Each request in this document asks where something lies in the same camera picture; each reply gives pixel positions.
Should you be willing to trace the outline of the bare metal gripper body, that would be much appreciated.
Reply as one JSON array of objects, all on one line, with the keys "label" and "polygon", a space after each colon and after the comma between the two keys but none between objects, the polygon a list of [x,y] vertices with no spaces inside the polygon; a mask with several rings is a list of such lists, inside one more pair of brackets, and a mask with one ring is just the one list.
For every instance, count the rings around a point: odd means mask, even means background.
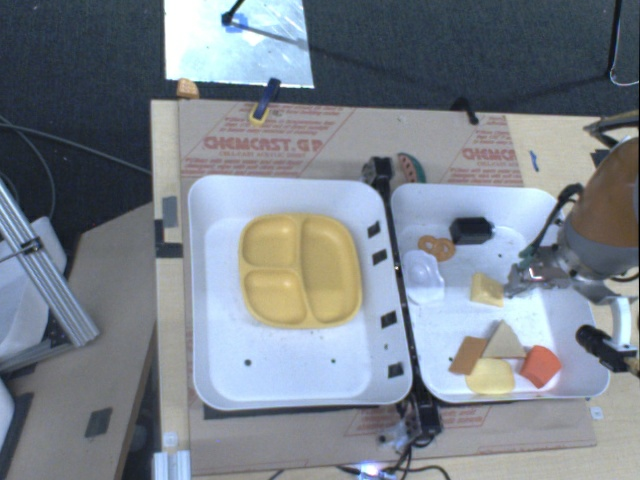
[{"label": "bare metal gripper body", "polygon": [[587,267],[572,252],[540,248],[533,258],[544,261],[546,280],[528,281],[532,288],[573,289],[594,304],[609,304],[620,297],[606,285],[607,276]]}]

